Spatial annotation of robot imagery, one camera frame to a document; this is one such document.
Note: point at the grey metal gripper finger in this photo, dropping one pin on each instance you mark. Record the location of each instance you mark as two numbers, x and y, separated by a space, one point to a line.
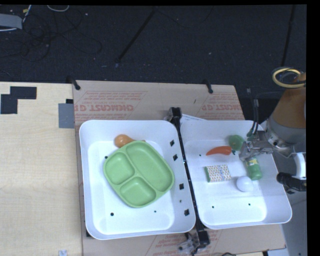
243 150
252 155

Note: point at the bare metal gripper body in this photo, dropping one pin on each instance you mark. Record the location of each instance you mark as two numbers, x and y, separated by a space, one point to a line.
265 143

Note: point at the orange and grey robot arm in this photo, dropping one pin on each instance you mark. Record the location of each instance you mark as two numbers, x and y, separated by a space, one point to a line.
287 110

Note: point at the green round toy food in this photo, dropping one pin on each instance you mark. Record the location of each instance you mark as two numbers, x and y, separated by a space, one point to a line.
235 142

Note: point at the green bottle yellow label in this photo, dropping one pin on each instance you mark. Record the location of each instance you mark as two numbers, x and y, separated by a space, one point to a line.
254 171

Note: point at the orange carrot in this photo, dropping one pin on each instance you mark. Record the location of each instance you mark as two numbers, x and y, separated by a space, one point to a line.
218 150

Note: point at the white egg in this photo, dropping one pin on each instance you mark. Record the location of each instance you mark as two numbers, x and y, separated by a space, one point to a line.
245 184

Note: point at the orange patterned packet green edge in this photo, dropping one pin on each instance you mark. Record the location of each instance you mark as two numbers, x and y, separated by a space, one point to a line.
218 173

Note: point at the thin black rod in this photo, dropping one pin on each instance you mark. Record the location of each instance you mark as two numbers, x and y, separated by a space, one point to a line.
186 162

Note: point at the white paper sheet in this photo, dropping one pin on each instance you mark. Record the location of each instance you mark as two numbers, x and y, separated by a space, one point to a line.
191 118

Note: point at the white plastic tray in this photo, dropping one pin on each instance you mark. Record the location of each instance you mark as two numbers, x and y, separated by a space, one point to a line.
225 210
140 220

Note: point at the green divided plate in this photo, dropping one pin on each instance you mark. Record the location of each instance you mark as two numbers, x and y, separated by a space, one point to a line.
140 172

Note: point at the brown cardboard board red print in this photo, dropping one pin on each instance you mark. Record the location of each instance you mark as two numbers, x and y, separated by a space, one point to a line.
140 105

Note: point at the orange rounded toy food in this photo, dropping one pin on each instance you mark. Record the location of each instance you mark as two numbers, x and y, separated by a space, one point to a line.
121 140

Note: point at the black cylinder on white bracket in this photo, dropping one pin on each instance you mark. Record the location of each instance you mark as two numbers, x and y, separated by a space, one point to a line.
291 181

